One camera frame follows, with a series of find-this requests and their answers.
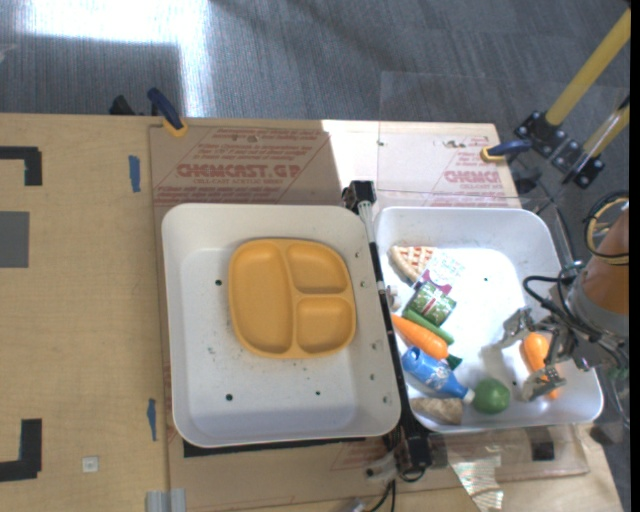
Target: wooden table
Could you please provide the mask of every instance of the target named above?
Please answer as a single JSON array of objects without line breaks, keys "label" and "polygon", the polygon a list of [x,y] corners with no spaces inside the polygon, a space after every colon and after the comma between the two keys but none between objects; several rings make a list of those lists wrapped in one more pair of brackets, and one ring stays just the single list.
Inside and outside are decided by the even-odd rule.
[{"label": "wooden table", "polygon": [[[242,126],[246,121],[191,123]],[[3,510],[144,510],[147,492],[171,488],[149,148],[149,127],[158,124],[151,117],[0,114],[0,146],[37,147],[43,178],[40,186],[25,186],[24,162],[0,159],[0,212],[29,216],[28,266],[0,268],[0,462],[28,457],[27,446],[19,453],[21,422],[42,422],[41,470],[36,478],[0,482]],[[375,122],[321,126],[338,143],[349,132],[368,142],[378,135]],[[403,126],[421,129],[401,123],[397,128]],[[468,126],[422,129],[464,133]],[[490,127],[482,130],[495,137]],[[348,161],[336,157],[341,177],[372,172],[376,157],[367,148],[340,153],[351,155]],[[137,193],[130,155],[140,160]],[[150,400],[158,418],[156,440],[147,416]],[[587,429],[579,429],[587,474],[505,483],[504,510],[621,510],[604,453]],[[236,483],[251,492],[251,482]],[[345,502],[340,496],[264,510],[334,511]],[[193,510],[223,509],[217,507]],[[476,507],[458,486],[402,492],[396,510]]]}]

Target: orange carrot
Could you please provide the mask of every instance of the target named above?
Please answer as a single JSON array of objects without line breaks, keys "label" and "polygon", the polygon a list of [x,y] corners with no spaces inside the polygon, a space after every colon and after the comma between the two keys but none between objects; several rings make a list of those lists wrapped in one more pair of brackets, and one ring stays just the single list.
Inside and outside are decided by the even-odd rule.
[{"label": "orange carrot", "polygon": [[400,336],[410,345],[418,347],[434,359],[444,359],[449,355],[447,342],[429,329],[399,315],[391,315],[391,319]]},{"label": "orange carrot", "polygon": [[[532,332],[522,342],[522,354],[531,372],[537,372],[545,367],[544,358],[549,352],[549,341],[542,334]],[[558,390],[554,389],[547,393],[552,399],[558,397]]]}]

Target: blue bottle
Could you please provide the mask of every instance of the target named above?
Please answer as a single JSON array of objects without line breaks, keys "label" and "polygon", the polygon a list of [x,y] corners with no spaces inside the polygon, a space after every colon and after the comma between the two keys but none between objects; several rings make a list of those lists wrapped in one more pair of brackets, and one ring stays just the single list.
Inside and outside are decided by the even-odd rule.
[{"label": "blue bottle", "polygon": [[465,404],[473,401],[474,391],[458,382],[446,361],[438,361],[418,347],[410,347],[404,353],[402,367],[434,391],[460,398]]}]

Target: gray square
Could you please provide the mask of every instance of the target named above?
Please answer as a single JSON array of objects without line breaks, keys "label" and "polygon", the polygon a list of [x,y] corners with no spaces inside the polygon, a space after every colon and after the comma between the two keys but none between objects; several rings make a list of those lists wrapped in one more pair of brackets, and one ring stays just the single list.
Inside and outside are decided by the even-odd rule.
[{"label": "gray square", "polygon": [[0,268],[29,266],[29,212],[0,212]]}]

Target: gray metal floor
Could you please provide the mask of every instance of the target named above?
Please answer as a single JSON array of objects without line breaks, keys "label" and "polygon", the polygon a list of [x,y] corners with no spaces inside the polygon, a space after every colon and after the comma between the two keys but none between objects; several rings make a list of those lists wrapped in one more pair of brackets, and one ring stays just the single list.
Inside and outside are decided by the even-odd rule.
[{"label": "gray metal floor", "polygon": [[[0,111],[494,123],[502,140],[549,108],[627,8],[622,0],[0,1]],[[630,90],[630,45],[563,127],[584,141]],[[541,164],[576,258],[582,219],[629,188],[629,130],[586,190]],[[616,424],[605,409],[599,422]],[[631,510],[630,439],[605,440]]]}]

